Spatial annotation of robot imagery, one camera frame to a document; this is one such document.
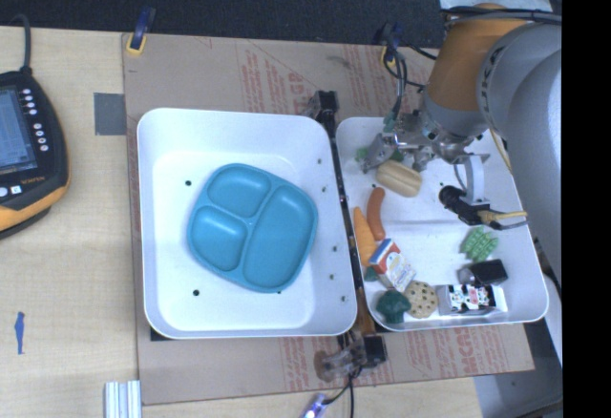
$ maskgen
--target divided blue plate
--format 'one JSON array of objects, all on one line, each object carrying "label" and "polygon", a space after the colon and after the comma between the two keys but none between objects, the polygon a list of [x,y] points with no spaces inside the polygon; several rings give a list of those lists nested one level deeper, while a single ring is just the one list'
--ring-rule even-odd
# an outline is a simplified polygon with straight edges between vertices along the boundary
[{"label": "divided blue plate", "polygon": [[205,183],[187,241],[216,274],[259,292],[278,292],[299,275],[318,223],[312,199],[263,169],[224,165]]}]

